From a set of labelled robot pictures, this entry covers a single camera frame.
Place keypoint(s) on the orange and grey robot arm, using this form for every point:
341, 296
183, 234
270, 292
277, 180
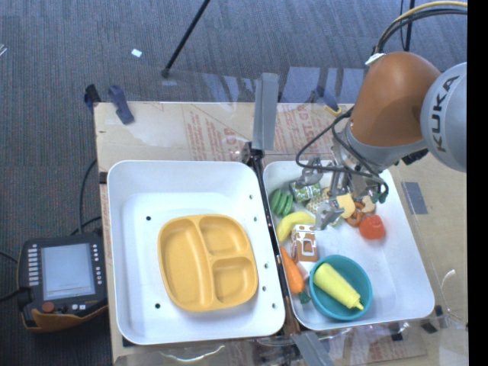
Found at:
396, 97

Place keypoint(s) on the orange carrot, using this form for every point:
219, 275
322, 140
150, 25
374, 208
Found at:
293, 275

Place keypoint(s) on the yellow cheese slice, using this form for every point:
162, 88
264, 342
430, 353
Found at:
347, 204

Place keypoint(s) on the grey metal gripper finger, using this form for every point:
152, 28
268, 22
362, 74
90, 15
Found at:
327, 214
310, 175

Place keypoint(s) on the white plastic tray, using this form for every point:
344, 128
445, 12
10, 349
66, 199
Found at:
133, 242
396, 273

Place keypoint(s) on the teal bowl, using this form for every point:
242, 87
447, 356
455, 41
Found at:
328, 303

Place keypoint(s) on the yellow squeeze bottle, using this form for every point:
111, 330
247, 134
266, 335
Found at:
335, 284

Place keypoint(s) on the brown pretzel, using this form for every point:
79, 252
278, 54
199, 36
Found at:
354, 219

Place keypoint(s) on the yellow divided plate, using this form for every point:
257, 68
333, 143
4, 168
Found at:
183, 261

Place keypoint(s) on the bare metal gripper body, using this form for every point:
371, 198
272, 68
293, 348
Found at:
356, 183

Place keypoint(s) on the brown and white carton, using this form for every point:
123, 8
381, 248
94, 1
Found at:
304, 244

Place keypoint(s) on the brown cardboard board, red print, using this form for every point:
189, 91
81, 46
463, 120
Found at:
160, 135

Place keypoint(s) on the white and green patterned packet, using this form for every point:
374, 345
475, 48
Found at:
316, 203

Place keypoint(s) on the red bell pepper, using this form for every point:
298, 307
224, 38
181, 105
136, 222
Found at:
371, 227

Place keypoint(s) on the green pea pod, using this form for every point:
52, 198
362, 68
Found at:
280, 202

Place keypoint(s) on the green can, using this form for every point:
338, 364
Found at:
305, 192

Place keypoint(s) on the tan biscuit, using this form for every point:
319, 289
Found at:
368, 205

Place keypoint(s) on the yellow banana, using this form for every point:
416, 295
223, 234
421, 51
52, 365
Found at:
289, 222

